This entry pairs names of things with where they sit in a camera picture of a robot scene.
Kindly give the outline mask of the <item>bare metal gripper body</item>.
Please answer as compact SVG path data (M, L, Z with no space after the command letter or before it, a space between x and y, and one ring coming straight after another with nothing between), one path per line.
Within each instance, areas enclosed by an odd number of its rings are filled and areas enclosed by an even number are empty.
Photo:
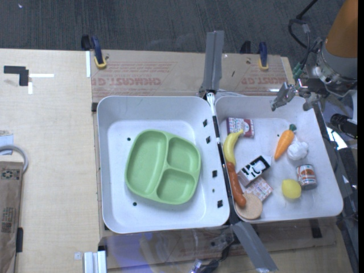
M307 69L306 74L296 80L296 89L300 92L310 92L324 95L334 94L344 97L357 91L357 80L345 77L327 64L316 63Z

